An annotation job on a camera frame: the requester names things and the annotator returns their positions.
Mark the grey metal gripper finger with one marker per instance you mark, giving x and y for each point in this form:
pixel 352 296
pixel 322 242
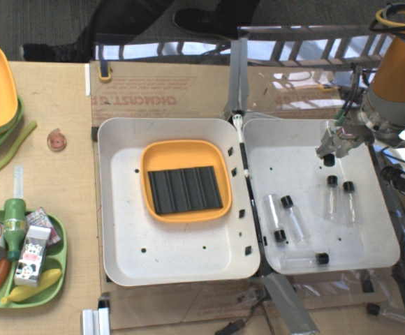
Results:
pixel 324 143
pixel 344 147

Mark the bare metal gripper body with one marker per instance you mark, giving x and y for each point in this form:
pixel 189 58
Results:
pixel 361 131

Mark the clear plastic bottle black cap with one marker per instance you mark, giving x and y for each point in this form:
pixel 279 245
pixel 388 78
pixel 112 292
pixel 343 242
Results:
pixel 387 313
pixel 329 160
pixel 295 220
pixel 303 259
pixel 274 211
pixel 351 204
pixel 332 201

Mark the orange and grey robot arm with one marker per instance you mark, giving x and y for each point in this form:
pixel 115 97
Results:
pixel 398 68

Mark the white plastic tray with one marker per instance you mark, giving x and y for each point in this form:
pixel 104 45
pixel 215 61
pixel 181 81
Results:
pixel 174 253
pixel 300 173

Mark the orange square plate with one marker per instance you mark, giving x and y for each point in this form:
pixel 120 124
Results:
pixel 185 154

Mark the black ribbed rack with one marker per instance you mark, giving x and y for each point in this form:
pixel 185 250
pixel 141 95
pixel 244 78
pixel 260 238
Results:
pixel 185 190

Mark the brown cardboard board red print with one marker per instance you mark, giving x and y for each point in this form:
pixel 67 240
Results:
pixel 153 82

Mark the person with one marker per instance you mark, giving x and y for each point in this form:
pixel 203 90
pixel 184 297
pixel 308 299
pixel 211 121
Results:
pixel 146 9

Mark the pink doughnut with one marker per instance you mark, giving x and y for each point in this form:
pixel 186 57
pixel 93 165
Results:
pixel 56 140

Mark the green divided plate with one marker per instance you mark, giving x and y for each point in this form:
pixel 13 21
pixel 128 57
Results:
pixel 57 253

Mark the pink patterned packet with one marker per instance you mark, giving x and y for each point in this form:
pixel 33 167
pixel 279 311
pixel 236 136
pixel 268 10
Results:
pixel 43 218

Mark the long green stalk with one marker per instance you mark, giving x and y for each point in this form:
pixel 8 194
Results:
pixel 10 152

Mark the white cow print carton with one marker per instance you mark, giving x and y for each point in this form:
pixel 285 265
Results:
pixel 31 257

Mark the yellow banana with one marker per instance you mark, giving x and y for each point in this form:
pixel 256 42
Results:
pixel 36 286

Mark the green bottle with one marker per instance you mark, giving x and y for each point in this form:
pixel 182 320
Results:
pixel 14 229

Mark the black cylinder on white bracket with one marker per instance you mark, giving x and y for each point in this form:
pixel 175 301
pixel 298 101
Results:
pixel 394 177

